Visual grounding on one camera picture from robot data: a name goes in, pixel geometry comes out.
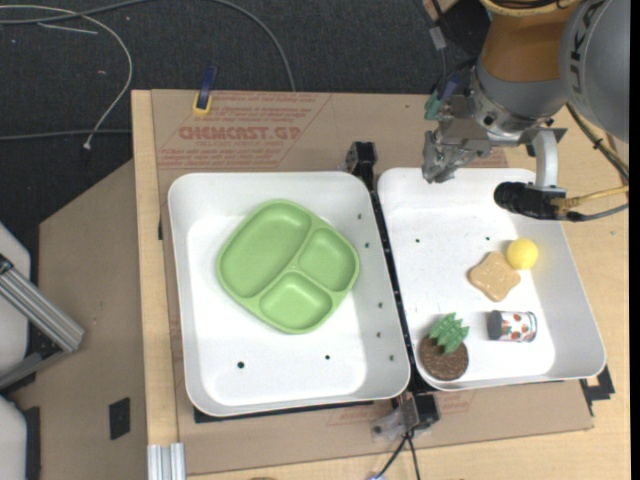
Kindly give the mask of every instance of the soda can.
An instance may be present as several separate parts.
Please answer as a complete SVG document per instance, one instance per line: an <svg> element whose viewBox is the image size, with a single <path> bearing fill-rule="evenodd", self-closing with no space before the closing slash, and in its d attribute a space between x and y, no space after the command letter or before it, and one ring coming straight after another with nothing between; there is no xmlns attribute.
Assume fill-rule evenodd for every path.
<svg viewBox="0 0 640 480"><path fill-rule="evenodd" d="M526 343L533 341L538 332L536 315L530 311L498 311L489 313L489 338L497 341Z"/></svg>

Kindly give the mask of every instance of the wooden edge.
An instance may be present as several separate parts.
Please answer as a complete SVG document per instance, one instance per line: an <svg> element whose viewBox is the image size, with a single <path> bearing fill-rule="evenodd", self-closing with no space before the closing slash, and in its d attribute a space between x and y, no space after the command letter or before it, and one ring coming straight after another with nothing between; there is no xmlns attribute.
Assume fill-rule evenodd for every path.
<svg viewBox="0 0 640 480"><path fill-rule="evenodd" d="M131 91L140 261L140 300L149 444L178 442L178 417L169 334L153 109L150 91Z"/></svg>

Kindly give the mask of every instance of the black fabric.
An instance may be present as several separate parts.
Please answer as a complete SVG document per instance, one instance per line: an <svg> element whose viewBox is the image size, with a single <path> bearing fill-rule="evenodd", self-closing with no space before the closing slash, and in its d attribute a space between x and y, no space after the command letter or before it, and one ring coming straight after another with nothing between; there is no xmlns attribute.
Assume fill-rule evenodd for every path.
<svg viewBox="0 0 640 480"><path fill-rule="evenodd" d="M0 0L81 11L125 0ZM442 74L423 16L412 0L227 0L278 38L298 91L424 94ZM0 10L6 18L42 11ZM93 16L117 32L134 61L134 89L197 89L208 63L216 87L290 90L273 43L255 23L195 0L139 4ZM127 62L115 39L82 19L60 26L0 28L0 136L93 128L120 91ZM447 12L458 43L479 50L488 18L476 0ZM449 43L447 62L469 57ZM103 128L130 128L125 98ZM0 142L0 222L18 239L132 156L126 135Z"/></svg>

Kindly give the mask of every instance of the lemon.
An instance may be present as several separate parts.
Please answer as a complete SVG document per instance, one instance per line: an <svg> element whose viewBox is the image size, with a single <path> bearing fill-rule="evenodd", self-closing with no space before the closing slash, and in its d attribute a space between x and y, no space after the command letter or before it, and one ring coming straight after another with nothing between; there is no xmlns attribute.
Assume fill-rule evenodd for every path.
<svg viewBox="0 0 640 480"><path fill-rule="evenodd" d="M518 238L507 247L507 261L516 270L527 270L538 260L538 246L528 238Z"/></svg>

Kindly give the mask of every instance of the wooden table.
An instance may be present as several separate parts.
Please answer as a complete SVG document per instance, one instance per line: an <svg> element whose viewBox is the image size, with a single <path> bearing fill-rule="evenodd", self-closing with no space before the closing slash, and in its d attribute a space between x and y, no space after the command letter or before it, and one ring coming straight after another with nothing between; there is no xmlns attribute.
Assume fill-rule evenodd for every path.
<svg viewBox="0 0 640 480"><path fill-rule="evenodd" d="M389 95L389 101L405 96ZM174 392L166 277L161 242L154 122L150 91L132 92L134 163L138 217L143 348L148 443L180 441ZM620 184L615 170L561 111L556 125L569 129L559 144L559 185L569 196ZM505 151L510 167L535 170L524 148ZM585 213L619 204L593 202ZM616 393L594 406L594 428L584 432L418 450L423 478L451 479L615 479L630 478L629 270L628 212L592 222L563 224L578 273L591 303L607 351ZM277 480L364 479L379 471L387 454L326 460L250 471L197 476L198 479ZM414 478L408 452L385 475Z"/></svg>

